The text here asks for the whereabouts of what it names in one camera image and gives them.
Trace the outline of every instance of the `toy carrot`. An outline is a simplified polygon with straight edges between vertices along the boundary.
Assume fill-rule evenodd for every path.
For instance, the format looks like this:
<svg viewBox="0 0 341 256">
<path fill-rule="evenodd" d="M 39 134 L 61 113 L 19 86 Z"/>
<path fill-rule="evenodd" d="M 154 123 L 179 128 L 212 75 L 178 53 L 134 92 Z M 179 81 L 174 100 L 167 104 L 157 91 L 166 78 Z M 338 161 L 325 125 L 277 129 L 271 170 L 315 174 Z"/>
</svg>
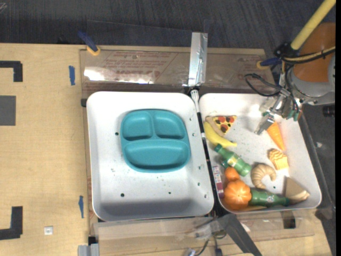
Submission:
<svg viewBox="0 0 341 256">
<path fill-rule="evenodd" d="M 282 151 L 286 149 L 284 146 L 283 137 L 281 135 L 281 131 L 279 130 L 279 126 L 277 122 L 274 122 L 273 124 L 270 125 L 270 127 L 267 129 L 267 133 L 269 134 L 273 142 L 276 143 L 278 148 L 280 148 Z"/>
</svg>

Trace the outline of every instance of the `yellow tube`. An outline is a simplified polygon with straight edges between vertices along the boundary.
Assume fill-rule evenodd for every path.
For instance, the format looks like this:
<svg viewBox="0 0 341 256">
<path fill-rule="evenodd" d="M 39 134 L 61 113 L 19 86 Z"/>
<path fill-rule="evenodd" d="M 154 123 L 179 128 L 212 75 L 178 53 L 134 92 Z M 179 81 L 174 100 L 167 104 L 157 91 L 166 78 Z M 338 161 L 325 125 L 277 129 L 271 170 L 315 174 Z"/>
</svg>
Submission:
<svg viewBox="0 0 341 256">
<path fill-rule="evenodd" d="M 299 34 L 291 43 L 293 50 L 299 50 L 311 32 L 319 25 L 323 18 L 328 14 L 331 8 L 336 4 L 336 0 L 324 0 L 320 7 L 315 11 L 313 16 L 305 24 Z"/>
</svg>

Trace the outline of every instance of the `teal plate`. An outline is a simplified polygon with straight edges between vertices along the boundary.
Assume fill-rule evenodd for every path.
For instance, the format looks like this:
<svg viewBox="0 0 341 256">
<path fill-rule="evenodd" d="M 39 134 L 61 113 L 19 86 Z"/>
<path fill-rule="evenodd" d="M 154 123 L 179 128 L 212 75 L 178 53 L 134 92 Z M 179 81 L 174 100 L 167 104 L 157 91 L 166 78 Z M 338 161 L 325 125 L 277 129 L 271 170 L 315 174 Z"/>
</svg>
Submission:
<svg viewBox="0 0 341 256">
<path fill-rule="evenodd" d="M 181 118 L 170 111 L 130 112 L 122 120 L 120 138 L 125 162 L 140 172 L 179 170 L 191 156 L 186 127 Z"/>
</svg>

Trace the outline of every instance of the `toy bottle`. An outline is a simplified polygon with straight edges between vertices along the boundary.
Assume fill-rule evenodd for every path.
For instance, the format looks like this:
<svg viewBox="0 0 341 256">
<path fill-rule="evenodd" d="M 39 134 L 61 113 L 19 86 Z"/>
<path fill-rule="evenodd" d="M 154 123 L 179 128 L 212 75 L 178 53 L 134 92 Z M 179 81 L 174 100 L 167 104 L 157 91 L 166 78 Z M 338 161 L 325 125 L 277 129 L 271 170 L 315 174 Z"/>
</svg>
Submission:
<svg viewBox="0 0 341 256">
<path fill-rule="evenodd" d="M 227 168 L 228 166 L 234 167 L 242 177 L 246 176 L 251 171 L 251 166 L 244 162 L 236 153 L 227 151 L 220 144 L 218 144 L 214 150 L 224 157 L 224 161 L 221 163 L 224 168 Z"/>
<path fill-rule="evenodd" d="M 271 207 L 276 205 L 288 206 L 289 199 L 286 197 L 278 196 L 269 191 L 257 191 L 251 189 L 252 198 L 249 205 Z"/>
</svg>

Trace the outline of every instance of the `croissant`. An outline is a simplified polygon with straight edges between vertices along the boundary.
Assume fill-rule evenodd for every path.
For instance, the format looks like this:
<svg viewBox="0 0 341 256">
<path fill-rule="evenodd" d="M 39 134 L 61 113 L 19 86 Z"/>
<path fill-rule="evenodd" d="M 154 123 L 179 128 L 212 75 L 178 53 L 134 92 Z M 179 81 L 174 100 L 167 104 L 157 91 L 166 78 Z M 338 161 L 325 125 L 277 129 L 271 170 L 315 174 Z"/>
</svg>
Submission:
<svg viewBox="0 0 341 256">
<path fill-rule="evenodd" d="M 253 185 L 259 189 L 265 189 L 266 186 L 262 183 L 263 177 L 270 176 L 271 181 L 274 181 L 277 177 L 276 171 L 273 167 L 265 164 L 258 164 L 251 171 L 251 180 Z"/>
</svg>

